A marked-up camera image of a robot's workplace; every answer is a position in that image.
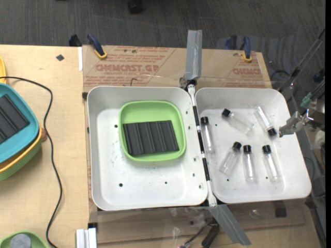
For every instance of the black ribbed insert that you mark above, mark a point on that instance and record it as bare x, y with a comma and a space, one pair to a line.
151, 137
11, 119

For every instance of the thin black and white rod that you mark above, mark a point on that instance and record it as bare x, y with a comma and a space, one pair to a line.
197, 120

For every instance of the green plate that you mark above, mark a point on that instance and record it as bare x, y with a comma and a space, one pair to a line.
38, 240
28, 168
152, 111

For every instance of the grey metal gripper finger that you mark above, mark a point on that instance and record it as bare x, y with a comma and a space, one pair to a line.
287, 131
293, 117

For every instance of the grey cylinder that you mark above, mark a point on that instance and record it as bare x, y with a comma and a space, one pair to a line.
20, 241

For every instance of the yellow plate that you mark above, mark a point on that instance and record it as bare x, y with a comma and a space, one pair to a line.
2, 70
31, 155

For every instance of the blue plate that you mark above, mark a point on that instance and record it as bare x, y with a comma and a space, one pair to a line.
31, 128

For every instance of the clear bottle with black cap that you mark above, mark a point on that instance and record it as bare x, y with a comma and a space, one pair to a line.
250, 164
230, 159
207, 136
271, 164
239, 121
263, 118

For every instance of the white plastic tray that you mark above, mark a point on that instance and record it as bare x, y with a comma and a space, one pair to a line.
144, 179
258, 192

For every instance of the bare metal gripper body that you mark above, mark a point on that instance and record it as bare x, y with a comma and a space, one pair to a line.
316, 116

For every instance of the brown cardboard board red print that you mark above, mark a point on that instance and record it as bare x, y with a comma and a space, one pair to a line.
165, 61

